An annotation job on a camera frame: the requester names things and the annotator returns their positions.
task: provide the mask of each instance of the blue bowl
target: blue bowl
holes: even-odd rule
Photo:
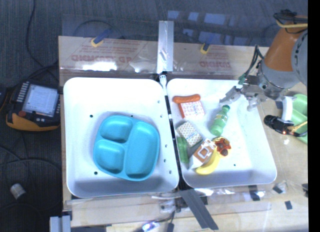
[[[160,150],[157,129],[123,115],[106,118],[97,132],[93,160],[103,172],[127,180],[145,180],[153,173]]]

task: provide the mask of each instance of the sausage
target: sausage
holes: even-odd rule
[[[180,97],[180,96],[175,96],[172,101],[174,101],[177,104],[181,103],[189,103],[189,102],[196,102],[200,100],[200,95],[199,94],[194,94],[191,96],[186,96],[186,97]]]

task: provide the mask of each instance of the orange sausage toy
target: orange sausage toy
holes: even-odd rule
[[[185,118],[205,115],[200,99],[201,96],[199,94],[194,94],[191,96],[175,96],[172,101],[178,104],[182,118]]]

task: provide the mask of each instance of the gray floor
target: gray floor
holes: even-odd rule
[[[68,34],[65,15],[155,22],[178,13],[184,19],[181,14],[191,12],[204,18],[224,14],[272,20],[284,9],[307,16],[308,0],[0,0],[0,86],[13,87],[58,60],[58,36]],[[57,85],[57,78],[57,69],[51,69],[36,79]],[[5,111],[0,113],[1,231],[48,231],[49,217],[61,214],[60,136],[60,129],[13,130],[5,123]],[[17,182],[27,192],[25,203],[17,203],[9,191]]]

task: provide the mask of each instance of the yellow banana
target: yellow banana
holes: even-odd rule
[[[206,164],[195,169],[195,172],[199,175],[208,175],[216,169],[219,162],[220,162],[220,155],[217,149],[215,148],[209,161]]]

